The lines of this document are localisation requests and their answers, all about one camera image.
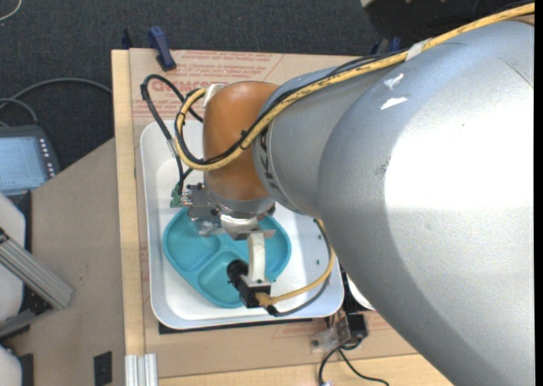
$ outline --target blue clamp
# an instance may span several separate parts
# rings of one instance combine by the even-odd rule
[[[396,53],[400,51],[401,48],[401,39],[397,36],[392,38],[392,41],[388,39],[381,39],[379,42],[376,42],[373,45],[372,51],[370,54],[381,54],[381,53]]]
[[[160,29],[160,27],[151,27],[148,33],[149,44],[152,48],[156,48],[159,51],[159,55],[156,57],[160,67],[163,71],[174,70],[177,65],[174,59],[171,57],[170,48],[166,41],[166,34]]]

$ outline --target white tray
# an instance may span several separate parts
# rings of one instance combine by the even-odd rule
[[[166,126],[173,135],[173,122],[167,121]],[[201,155],[201,124],[195,120],[187,121],[183,131],[193,154]],[[171,190],[178,181],[178,172],[176,161],[156,123],[145,128],[140,144],[148,222],[151,305],[160,322],[174,329],[189,329],[324,317],[338,310],[343,302],[344,287],[337,261],[322,295],[289,316],[277,318],[261,308],[247,309],[242,306],[228,309],[209,302],[173,268],[162,249],[162,234],[179,211],[170,208]],[[186,184],[202,182],[202,179],[202,173],[194,171]],[[303,287],[321,276],[327,267],[328,254],[319,229],[310,217],[295,214],[279,204],[274,217],[289,235],[292,244],[290,261],[271,286],[271,295],[279,295]],[[277,304],[277,308],[279,311],[291,310],[303,304],[318,290],[315,288],[284,300]]]

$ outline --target wooden table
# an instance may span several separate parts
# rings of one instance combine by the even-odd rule
[[[114,50],[111,56],[115,109],[115,145],[119,190],[120,248],[124,305],[125,347],[127,355],[148,353],[145,342],[142,270],[140,265],[137,213],[137,184],[132,122],[131,66],[129,52]],[[418,354],[353,360],[356,369],[367,376],[386,379],[390,385],[450,384]],[[160,378],[161,386],[244,385],[316,386],[318,364],[303,364],[235,372]],[[342,361],[330,361],[324,377],[336,386],[361,384],[361,380]]]

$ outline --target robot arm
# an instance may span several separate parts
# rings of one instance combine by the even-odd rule
[[[219,222],[252,231],[274,201],[321,221],[356,286],[454,384],[535,384],[535,28],[512,20],[533,7],[277,89],[225,87],[204,160],[177,140]]]

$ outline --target yellow cable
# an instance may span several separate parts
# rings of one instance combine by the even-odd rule
[[[433,48],[445,41],[448,41],[452,37],[459,36],[462,33],[466,33],[468,31],[472,31],[475,29],[478,29],[480,27],[484,27],[486,25],[494,24],[499,21],[503,20],[509,20],[511,18],[515,18],[518,16],[526,15],[526,14],[532,14],[535,11],[535,3],[529,3],[524,6],[519,6],[517,8],[511,8],[506,11],[500,12],[498,14],[493,14],[488,17],[482,18],[480,20],[474,21],[473,23],[469,23],[466,25],[463,25],[462,27],[458,27],[457,29],[453,31],[449,31],[443,35],[437,36],[433,39],[428,40],[424,46],[422,51],[426,51],[430,48]],[[349,80],[351,78],[361,76],[363,74],[366,74],[368,72],[372,72],[375,70],[381,70],[384,68],[387,68],[389,66],[392,66],[393,64],[398,64],[399,62],[403,62],[407,57],[407,52],[404,53],[397,53],[394,54],[386,59],[380,59],[376,60],[374,62],[371,62],[369,64],[363,64],[361,66],[355,67],[351,70],[347,70],[344,72],[339,72],[335,76],[324,78],[320,81],[317,81],[315,83],[312,83],[306,87],[303,87],[299,89],[299,91],[292,93],[288,97],[286,97],[281,103],[276,105],[273,109],[271,109],[251,130],[251,132],[243,139],[240,146],[233,151],[230,155],[227,157],[220,159],[216,161],[213,164],[210,165],[202,165],[199,163],[195,163],[192,160],[190,160],[181,150],[179,147],[179,144],[177,144],[177,150],[179,152],[179,156],[182,159],[182,161],[188,165],[189,167],[198,170],[198,171],[213,171],[215,169],[219,169],[232,161],[234,161],[239,155],[247,149],[250,144],[258,137],[258,135],[266,128],[266,126],[272,122],[272,120],[279,115],[283,110],[285,110],[289,105],[292,103],[295,103],[299,99],[302,99],[306,97],[307,95],[311,95],[312,93],[323,89],[325,87],[331,86],[333,84],[340,83],[342,81]],[[198,99],[199,94],[196,92],[193,94],[187,102],[182,106],[181,108],[181,114],[180,120],[178,122],[177,127],[182,128],[182,120],[185,119],[185,116],[188,112],[188,110],[191,108],[191,105]]]
[[[324,237],[326,237],[326,233],[324,231],[324,224],[322,223],[322,221],[317,220],[316,224],[319,226],[319,229],[321,230]],[[266,294],[266,293],[257,293],[255,297],[258,299],[260,306],[264,306],[264,307],[271,306],[280,301],[283,301],[286,299],[292,299],[293,297],[296,297],[297,295],[306,293],[307,291],[311,291],[313,288],[323,283],[326,280],[326,278],[330,275],[330,273],[332,273],[333,265],[336,260],[336,254],[333,251],[332,246],[328,244],[328,247],[330,248],[330,260],[328,261],[328,266],[326,270],[323,272],[323,274],[321,274],[321,276],[319,276],[319,278],[317,278],[312,283],[305,285],[302,288],[298,288],[298,289],[295,289],[294,291],[290,291],[289,293],[277,295],[275,297],[272,297],[271,295]]]
[[[195,93],[193,93],[190,97],[187,98],[187,101],[185,101],[185,104],[182,107],[188,106],[187,109],[183,112],[183,110],[180,110],[182,113],[177,118],[175,128],[178,131],[181,131],[183,128],[183,122],[185,121],[185,116],[187,115],[188,109],[196,102],[197,99],[199,99],[206,91],[207,89],[199,89]],[[181,159],[190,167],[190,165],[187,163],[187,161],[190,161],[187,156],[185,156],[185,153],[182,151],[181,146],[179,145],[179,142],[177,141],[177,137],[175,140],[177,153],[181,157]]]

